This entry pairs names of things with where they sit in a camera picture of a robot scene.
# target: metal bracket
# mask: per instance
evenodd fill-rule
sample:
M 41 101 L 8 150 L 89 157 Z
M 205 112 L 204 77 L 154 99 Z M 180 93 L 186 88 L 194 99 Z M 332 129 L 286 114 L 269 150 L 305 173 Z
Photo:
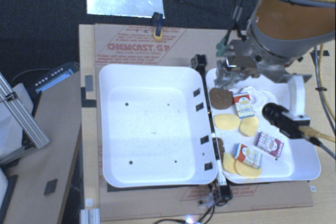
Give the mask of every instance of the metal bracket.
M 28 111 L 21 103 L 20 99 L 15 96 L 12 87 L 3 77 L 1 72 L 0 72 L 0 98 L 2 99 L 10 98 L 10 101 L 4 102 L 4 104 L 6 105 L 10 113 L 17 120 L 17 122 L 20 124 L 20 126 L 29 136 L 32 143 L 37 148 L 42 148 L 50 142 L 50 139 L 37 125 L 33 116 L 30 113 L 28 113 Z
M 100 224 L 100 209 L 83 209 L 80 211 L 80 224 Z

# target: cardboard sheet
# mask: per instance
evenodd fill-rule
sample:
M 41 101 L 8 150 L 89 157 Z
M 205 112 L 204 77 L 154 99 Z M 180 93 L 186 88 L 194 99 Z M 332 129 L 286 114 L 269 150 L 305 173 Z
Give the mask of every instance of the cardboard sheet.
M 153 38 L 153 27 L 95 25 L 97 127 L 101 220 L 124 220 L 202 214 L 198 201 L 209 194 L 208 186 L 116 189 L 102 174 L 102 141 L 99 72 L 109 63 L 189 66 L 196 54 L 206 54 L 207 70 L 216 67 L 216 44 L 223 30 L 163 28 L 163 38 Z M 309 185 L 280 182 L 232 186 L 233 199 L 216 212 L 250 211 L 312 206 Z

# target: white plate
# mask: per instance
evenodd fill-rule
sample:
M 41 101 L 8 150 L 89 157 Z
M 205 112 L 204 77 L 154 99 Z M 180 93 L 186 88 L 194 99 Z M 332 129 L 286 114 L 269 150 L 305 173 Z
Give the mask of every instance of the white plate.
M 206 75 L 208 90 L 215 86 L 215 79 L 216 69 L 212 69 Z M 295 140 L 287 138 L 279 132 L 278 128 L 270 125 L 261 114 L 263 106 L 269 102 L 289 108 L 288 85 L 286 83 L 273 83 L 266 77 L 260 76 L 257 79 L 248 78 L 247 80 L 240 81 L 230 91 L 235 94 L 241 92 L 242 89 L 245 89 L 244 92 L 249 92 L 252 105 L 254 105 L 255 115 L 259 119 L 257 134 L 254 137 L 246 137 L 240 133 L 239 128 L 233 131 L 223 131 L 215 128 L 215 131 L 217 137 L 223 140 L 225 152 L 234 154 L 238 143 L 260 151 L 262 153 L 261 175 L 258 178 L 249 179 L 224 171 L 225 177 L 237 184 L 312 180 L 317 178 L 320 175 L 321 166 L 315 147 L 304 139 Z M 213 116 L 222 113 L 236 114 L 235 106 L 232 105 L 226 110 L 212 108 Z M 279 158 L 275 158 L 255 146 L 258 134 L 261 131 L 278 138 L 284 143 Z
M 208 184 L 217 175 L 201 76 L 112 64 L 100 72 L 103 174 L 115 187 Z M 201 143 L 201 138 L 209 142 Z

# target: chocolate cookie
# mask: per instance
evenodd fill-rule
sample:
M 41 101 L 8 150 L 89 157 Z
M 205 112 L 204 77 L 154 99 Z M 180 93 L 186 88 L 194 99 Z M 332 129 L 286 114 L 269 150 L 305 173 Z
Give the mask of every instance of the chocolate cookie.
M 212 88 L 209 97 L 211 105 L 216 109 L 227 109 L 233 104 L 232 92 L 226 89 Z

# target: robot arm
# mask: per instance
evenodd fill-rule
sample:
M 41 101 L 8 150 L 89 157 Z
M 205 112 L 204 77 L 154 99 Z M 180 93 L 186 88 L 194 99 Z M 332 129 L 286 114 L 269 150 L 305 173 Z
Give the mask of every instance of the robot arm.
M 310 48 L 335 39 L 335 0 L 259 0 L 244 41 L 217 45 L 218 87 L 263 74 L 273 82 L 290 79 L 285 67 Z

